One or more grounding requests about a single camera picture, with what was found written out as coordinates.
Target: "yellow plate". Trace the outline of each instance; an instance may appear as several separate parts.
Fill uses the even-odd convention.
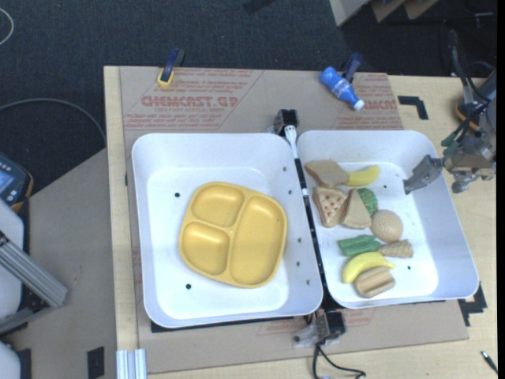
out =
[[[179,253],[200,274],[238,287],[271,280],[286,244],[287,218],[273,198],[243,186],[210,182],[193,194]]]

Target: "blue bottle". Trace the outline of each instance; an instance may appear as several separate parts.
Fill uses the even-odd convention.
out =
[[[349,81],[340,76],[333,67],[327,67],[319,76],[319,80],[331,90],[335,97],[350,103],[356,111],[365,105],[362,99],[356,97]]]

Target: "blue clamp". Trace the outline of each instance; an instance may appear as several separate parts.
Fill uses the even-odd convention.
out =
[[[167,88],[172,80],[174,79],[174,72],[172,71],[174,67],[178,67],[182,64],[184,60],[185,50],[179,49],[178,47],[173,47],[170,50],[170,56],[166,61],[164,69],[161,69],[158,75],[158,85],[161,88]]]
[[[346,70],[342,73],[342,77],[345,78],[350,83],[352,83],[354,73],[356,73],[356,70],[360,67],[362,62],[363,62],[363,56],[361,54],[358,54],[357,52],[354,52],[350,56],[349,60],[347,60]]]

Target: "black pen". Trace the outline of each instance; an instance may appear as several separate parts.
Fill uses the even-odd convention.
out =
[[[481,351],[482,356],[486,360],[486,362],[493,368],[493,370],[498,373],[498,367],[495,365],[495,363],[492,361],[491,357],[488,355],[486,351]]]

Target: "yellow banana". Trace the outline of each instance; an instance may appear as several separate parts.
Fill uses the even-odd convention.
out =
[[[366,186],[379,177],[380,168],[377,165],[368,166],[363,171],[347,171],[349,181],[346,186]]]
[[[344,283],[351,283],[363,271],[380,266],[386,266],[389,268],[395,267],[394,264],[387,261],[386,258],[377,251],[358,254],[347,261],[344,266],[344,270],[342,271],[342,279]]]

